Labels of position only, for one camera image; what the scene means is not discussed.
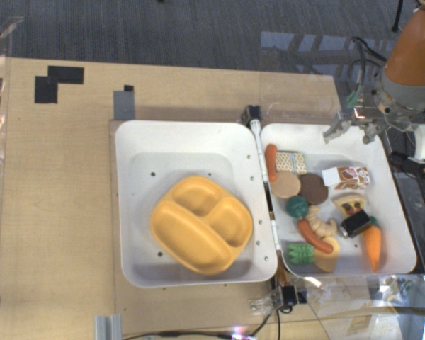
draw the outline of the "toy food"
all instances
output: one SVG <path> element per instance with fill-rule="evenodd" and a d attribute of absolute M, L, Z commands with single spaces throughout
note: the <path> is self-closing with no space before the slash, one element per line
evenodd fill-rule
<path fill-rule="evenodd" d="M 300 219 L 307 215 L 309 210 L 309 205 L 307 201 L 302 196 L 293 196 L 288 199 L 286 203 L 286 211 L 290 216 L 296 219 Z"/>
<path fill-rule="evenodd" d="M 340 210 L 345 218 L 364 209 L 365 197 L 360 194 L 348 194 L 334 199 L 335 206 Z"/>
<path fill-rule="evenodd" d="M 381 255 L 381 229 L 376 226 L 376 219 L 371 217 L 372 225 L 363 234 L 365 242 L 365 249 L 367 250 L 368 259 L 370 259 L 371 268 L 373 272 L 378 270 L 378 265 Z"/>
<path fill-rule="evenodd" d="M 326 237 L 323 240 L 330 245 L 333 250 L 331 253 L 326 254 L 315 248 L 313 254 L 314 264 L 324 272 L 331 273 L 334 272 L 337 259 L 339 258 L 340 244 L 333 237 Z"/>
<path fill-rule="evenodd" d="M 254 222 L 249 210 L 222 186 L 189 176 L 156 204 L 149 226 L 156 241 L 180 264 L 212 276 L 233 264 Z"/>
<path fill-rule="evenodd" d="M 266 151 L 264 152 L 264 159 L 266 160 L 266 168 L 268 169 L 268 178 L 271 183 L 277 180 L 276 155 L 277 155 L 277 146 L 275 146 L 274 144 L 269 144 L 266 147 Z"/>
<path fill-rule="evenodd" d="M 371 226 L 370 217 L 364 210 L 347 217 L 341 224 L 340 229 L 345 237 L 354 238 Z"/>
<path fill-rule="evenodd" d="M 314 247 L 306 243 L 292 243 L 288 245 L 288 254 L 292 264 L 312 264 Z"/>
<path fill-rule="evenodd" d="M 296 196 L 300 190 L 300 181 L 296 174 L 289 171 L 279 171 L 277 180 L 272 182 L 271 192 L 282 199 L 289 199 Z"/>
<path fill-rule="evenodd" d="M 339 166 L 322 171 L 324 185 L 334 189 L 364 189 L 370 183 L 366 167 Z"/>
<path fill-rule="evenodd" d="M 304 155 L 300 152 L 277 152 L 276 171 L 291 171 L 297 175 L 306 174 Z"/>
<path fill-rule="evenodd" d="M 316 174 L 305 174 L 300 178 L 300 195 L 309 204 L 318 205 L 324 203 L 329 195 L 329 189 L 324 185 L 323 179 Z"/>
<path fill-rule="evenodd" d="M 334 236 L 337 233 L 335 220 L 329 219 L 328 223 L 325 223 L 318 218 L 318 212 L 319 208 L 317 206 L 311 205 L 309 207 L 305 220 L 309 222 L 310 228 L 319 238 Z"/>
<path fill-rule="evenodd" d="M 307 243 L 310 243 L 315 249 L 328 254 L 333 252 L 334 248 L 332 245 L 318 238 L 318 236 L 310 228 L 307 220 L 299 220 L 297 222 L 297 228 Z"/>

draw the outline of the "dark gray floor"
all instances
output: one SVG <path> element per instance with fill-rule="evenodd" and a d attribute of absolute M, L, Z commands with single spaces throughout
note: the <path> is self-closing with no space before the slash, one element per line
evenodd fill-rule
<path fill-rule="evenodd" d="M 0 25 L 25 18 L 14 57 L 268 70 L 262 32 L 396 40 L 397 1 L 0 0 Z M 404 0 L 401 27 L 414 6 Z M 395 149 L 412 152 L 406 137 L 392 139 Z"/>

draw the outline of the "wooden table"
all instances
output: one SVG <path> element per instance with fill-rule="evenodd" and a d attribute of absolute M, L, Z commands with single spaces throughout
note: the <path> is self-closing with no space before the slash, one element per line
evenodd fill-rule
<path fill-rule="evenodd" d="M 36 104 L 35 76 L 49 65 L 84 67 L 84 84 L 60 84 L 58 104 Z M 315 107 L 328 123 L 339 109 L 331 77 L 12 59 L 0 340 L 92 339 L 94 317 L 114 313 L 124 334 L 261 322 L 248 301 L 268 283 L 147 290 L 116 280 L 109 125 L 125 84 L 139 118 L 235 121 L 261 95 L 292 103 L 293 118 Z M 282 321 L 283 339 L 327 339 L 308 305 Z M 276 332 L 269 324 L 261 339 Z"/>

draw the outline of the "white tray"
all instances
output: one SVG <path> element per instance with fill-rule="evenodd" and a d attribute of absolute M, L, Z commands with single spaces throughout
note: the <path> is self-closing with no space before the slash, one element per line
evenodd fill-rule
<path fill-rule="evenodd" d="M 266 281 L 277 257 L 254 136 L 236 123 L 128 121 L 115 136 L 120 207 L 121 264 L 140 287 Z M 178 181 L 202 175 L 234 194 L 250 210 L 254 233 L 223 273 L 200 276 L 155 241 L 149 217 Z"/>
<path fill-rule="evenodd" d="M 382 230 L 382 252 L 378 273 L 408 273 L 416 265 L 417 255 L 404 217 L 387 162 L 384 147 L 379 137 L 371 144 L 362 143 L 363 131 L 351 127 L 341 137 L 325 144 L 322 133 L 325 125 L 272 124 L 261 133 L 261 141 L 266 148 L 275 144 L 280 151 L 296 151 L 305 155 L 309 172 L 321 175 L 321 170 L 343 164 L 365 164 L 370 174 L 370 185 L 364 191 L 356 191 L 366 197 L 365 211 L 377 218 Z M 329 198 L 352 193 L 329 189 Z M 296 220 L 286 210 L 286 200 L 272 196 L 274 215 L 286 266 L 299 276 L 362 276 L 373 274 L 361 236 L 345 239 L 340 234 L 335 238 L 341 245 L 339 260 L 333 273 L 325 273 L 315 265 L 292 265 L 286 253 L 290 242 L 304 242 L 298 232 Z M 318 216 L 323 220 L 330 217 L 340 224 L 343 217 L 328 199 L 318 205 Z"/>

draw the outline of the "carrot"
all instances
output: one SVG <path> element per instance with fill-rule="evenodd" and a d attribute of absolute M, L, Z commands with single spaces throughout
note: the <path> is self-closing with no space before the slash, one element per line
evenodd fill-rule
<path fill-rule="evenodd" d="M 266 168 L 268 169 L 268 177 L 271 183 L 277 180 L 276 155 L 277 155 L 277 146 L 275 146 L 274 144 L 269 144 L 266 147 L 264 158 L 266 160 Z"/>
<path fill-rule="evenodd" d="M 380 261 L 381 239 L 383 236 L 381 233 L 381 229 L 375 225 L 376 220 L 374 219 L 374 217 L 371 217 L 371 219 L 373 225 L 368 228 L 362 235 L 365 241 L 367 255 L 370 259 L 371 268 L 373 269 L 373 272 L 376 272 L 378 270 L 378 264 Z"/>
<path fill-rule="evenodd" d="M 312 231 L 312 228 L 309 226 L 309 222 L 305 219 L 301 219 L 297 222 L 297 228 L 299 229 L 300 234 L 304 239 L 311 244 L 313 247 L 318 249 L 318 251 L 330 254 L 334 251 L 334 248 L 329 243 L 318 238 L 318 236 Z"/>

